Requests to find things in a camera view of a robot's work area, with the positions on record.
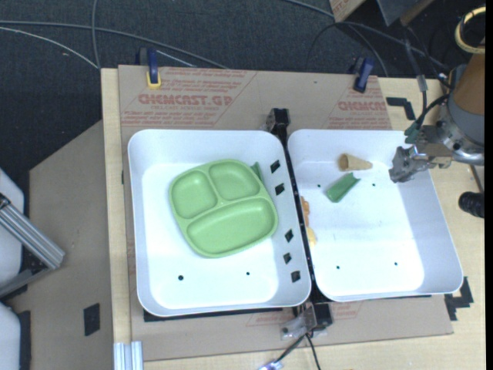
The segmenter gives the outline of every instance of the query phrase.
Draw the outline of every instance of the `green divided plate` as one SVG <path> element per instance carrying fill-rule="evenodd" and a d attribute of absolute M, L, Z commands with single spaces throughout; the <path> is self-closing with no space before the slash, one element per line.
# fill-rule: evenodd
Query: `green divided plate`
<path fill-rule="evenodd" d="M 169 187 L 176 222 L 206 257 L 243 251 L 271 236 L 277 212 L 257 174 L 239 160 L 218 160 L 181 173 Z"/>

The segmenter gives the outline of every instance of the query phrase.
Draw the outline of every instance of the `black fabric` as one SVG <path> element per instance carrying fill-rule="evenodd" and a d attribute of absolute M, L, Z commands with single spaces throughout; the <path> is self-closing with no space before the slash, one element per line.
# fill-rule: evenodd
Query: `black fabric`
<path fill-rule="evenodd" d="M 330 10 L 328 0 L 299 0 Z M 0 21 L 22 20 L 90 25 L 93 0 L 0 0 Z M 449 67 L 468 57 L 454 46 L 458 19 L 485 0 L 436 0 L 412 23 L 431 55 Z M 346 72 L 371 50 L 348 27 L 317 34 L 332 20 L 279 0 L 99 0 L 96 24 L 141 35 L 207 57 L 231 69 Z M 398 23 L 384 24 L 375 0 L 348 20 L 403 39 Z M 90 31 L 6 25 L 60 42 L 94 61 Z M 402 46 L 365 30 L 390 76 L 412 77 Z M 98 33 L 103 67 L 133 64 L 139 47 L 152 46 Z M 177 52 L 160 50 L 199 67 L 211 67 Z M 428 64 L 418 58 L 423 72 Z M 161 66 L 182 66 L 159 55 Z M 377 63 L 374 73 L 384 75 Z M 0 29 L 0 168 L 13 180 L 100 120 L 99 72 L 58 46 Z"/>

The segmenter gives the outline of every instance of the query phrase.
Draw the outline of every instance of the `cardboard sheet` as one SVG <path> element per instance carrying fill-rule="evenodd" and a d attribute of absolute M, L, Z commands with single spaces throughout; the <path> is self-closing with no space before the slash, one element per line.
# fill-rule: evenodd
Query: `cardboard sheet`
<path fill-rule="evenodd" d="M 352 90 L 354 76 L 218 69 L 160 70 L 162 86 L 146 85 L 145 66 L 119 67 L 119 98 L 129 255 L 132 339 L 143 342 L 146 361 L 286 348 L 280 325 L 291 308 L 262 313 L 159 320 L 144 318 L 136 294 L 132 201 L 126 147 L 146 128 L 261 130 L 274 108 L 288 108 L 288 131 L 389 130 L 376 77 L 367 91 Z M 442 295 L 330 304 L 334 324 L 315 345 L 452 333 Z"/>

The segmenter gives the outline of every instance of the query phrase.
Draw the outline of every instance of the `white surface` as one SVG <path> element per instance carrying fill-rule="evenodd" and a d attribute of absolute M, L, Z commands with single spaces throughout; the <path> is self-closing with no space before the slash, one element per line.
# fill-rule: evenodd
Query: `white surface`
<path fill-rule="evenodd" d="M 129 165 L 136 242 L 137 293 L 158 316 L 250 308 L 291 307 L 311 289 L 306 255 L 286 160 L 279 140 L 262 131 L 146 129 L 129 141 Z M 204 258 L 193 251 L 175 222 L 168 201 L 180 173 L 221 159 L 258 162 L 277 209 L 274 235 L 228 257 Z M 270 165 L 280 168 L 270 172 Z M 284 183 L 285 191 L 275 194 Z M 285 233 L 293 231 L 288 243 Z M 283 256 L 291 261 L 285 264 Z M 292 282 L 291 273 L 300 272 Z"/>
<path fill-rule="evenodd" d="M 0 303 L 0 370 L 18 370 L 21 324 L 10 308 Z"/>
<path fill-rule="evenodd" d="M 24 212 L 24 195 L 14 182 L 0 169 L 0 193 Z M 3 226 L 0 226 L 0 286 L 18 274 L 22 261 L 22 244 Z"/>
<path fill-rule="evenodd" d="M 300 195 L 310 204 L 311 250 L 317 286 L 330 299 L 438 294 L 456 291 L 462 270 L 428 171 L 393 183 L 388 169 L 398 131 L 299 130 L 289 150 Z M 373 163 L 355 171 L 361 181 L 339 202 L 326 192 L 345 172 L 350 153 Z"/>

